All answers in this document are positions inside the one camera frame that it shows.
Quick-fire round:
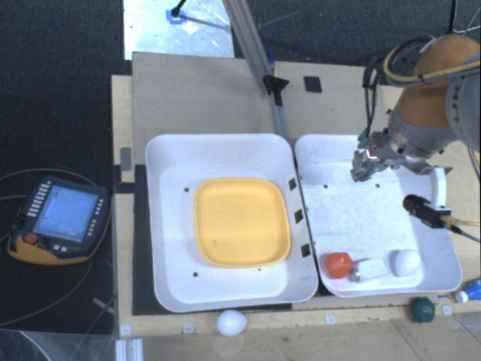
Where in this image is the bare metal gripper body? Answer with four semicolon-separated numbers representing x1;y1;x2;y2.
367;129;433;171

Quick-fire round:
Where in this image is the white plastic tray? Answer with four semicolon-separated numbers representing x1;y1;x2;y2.
144;132;320;314
294;133;464;299

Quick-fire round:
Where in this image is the red toy tomato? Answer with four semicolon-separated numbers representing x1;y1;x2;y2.
324;251;355;279

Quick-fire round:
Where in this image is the white egg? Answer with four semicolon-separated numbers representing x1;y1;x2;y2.
392;249;422;278
216;308;249;338

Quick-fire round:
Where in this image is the white small bottle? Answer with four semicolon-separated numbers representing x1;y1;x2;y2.
349;257;390;284

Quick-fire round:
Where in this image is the yellow plate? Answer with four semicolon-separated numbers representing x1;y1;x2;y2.
193;177;292;268

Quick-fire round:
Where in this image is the green toy broccoli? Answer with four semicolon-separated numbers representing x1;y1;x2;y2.
409;296;437;324

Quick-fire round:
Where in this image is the blue and white bottle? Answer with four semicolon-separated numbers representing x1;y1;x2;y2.
454;279;481;304

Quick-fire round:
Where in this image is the pale wood board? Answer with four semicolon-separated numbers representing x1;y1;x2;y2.
110;50;481;361

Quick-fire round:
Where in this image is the black cylinder on white bracket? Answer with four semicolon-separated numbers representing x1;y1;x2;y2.
402;166;452;229

